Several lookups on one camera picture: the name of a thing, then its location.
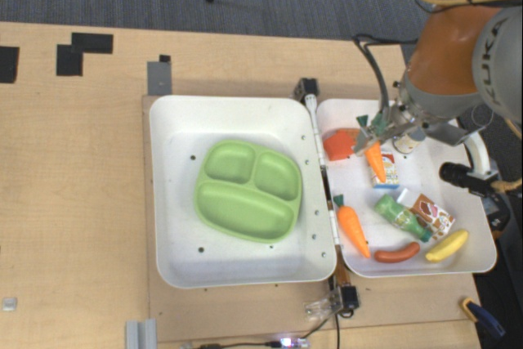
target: yellow banana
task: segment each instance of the yellow banana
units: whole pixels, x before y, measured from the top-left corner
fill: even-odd
[[[425,255],[429,262],[441,262],[450,255],[455,254],[467,241],[468,231],[458,230],[445,237],[440,243],[431,248]]]

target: wooden tabletop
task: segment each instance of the wooden tabletop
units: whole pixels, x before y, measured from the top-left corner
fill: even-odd
[[[113,34],[114,51],[84,54],[82,77],[58,77],[56,45],[73,32]],[[16,82],[0,84],[0,298],[18,298],[15,311],[0,311],[2,347],[123,347],[125,322],[154,314],[141,103],[148,61],[171,56],[175,94],[287,97],[299,78],[314,77],[321,100],[378,97],[365,60],[341,41],[0,23],[0,46],[20,48]],[[390,86],[405,67],[400,49],[375,51]],[[472,276],[427,278],[374,280],[373,293],[354,277],[362,307],[342,322],[342,347],[479,348],[458,307],[478,299]],[[334,348],[333,325],[311,342]]]

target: toy carrot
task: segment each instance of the toy carrot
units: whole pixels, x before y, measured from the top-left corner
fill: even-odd
[[[369,245],[361,228],[358,214],[356,214],[353,208],[343,205],[343,195],[335,196],[334,202],[339,207],[337,211],[337,221],[340,226],[342,226],[343,231],[345,231],[347,237],[362,255],[370,257]]]
[[[385,174],[385,165],[383,164],[382,149],[379,141],[376,141],[365,151],[365,157],[380,182],[385,183],[387,181],[387,175]]]

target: sausage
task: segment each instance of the sausage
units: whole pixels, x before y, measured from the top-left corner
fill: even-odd
[[[376,253],[374,253],[374,259],[376,262],[381,263],[398,263],[416,256],[420,249],[421,247],[419,243],[413,241],[412,243],[407,244],[404,248],[396,250],[395,252],[378,250]]]

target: green tray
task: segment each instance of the green tray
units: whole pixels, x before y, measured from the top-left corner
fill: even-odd
[[[274,243],[296,225],[302,175],[287,156],[246,141],[224,140],[205,156],[194,190],[200,219],[219,231]]]

